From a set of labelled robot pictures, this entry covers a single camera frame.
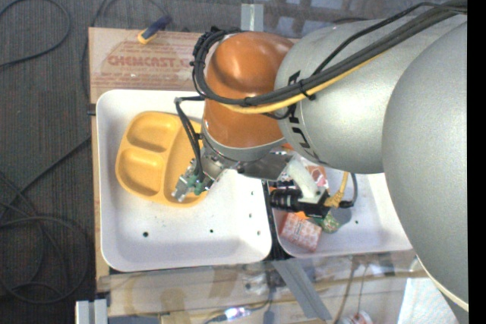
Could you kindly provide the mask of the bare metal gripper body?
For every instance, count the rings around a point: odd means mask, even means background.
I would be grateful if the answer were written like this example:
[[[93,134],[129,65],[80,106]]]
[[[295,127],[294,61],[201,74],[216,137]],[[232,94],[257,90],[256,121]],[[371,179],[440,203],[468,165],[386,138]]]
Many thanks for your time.
[[[190,165],[182,174],[177,183],[184,183],[184,190],[189,189],[193,194],[202,194],[210,189],[218,177],[227,169],[234,168],[238,163],[235,160],[204,147],[200,157],[194,157]]]

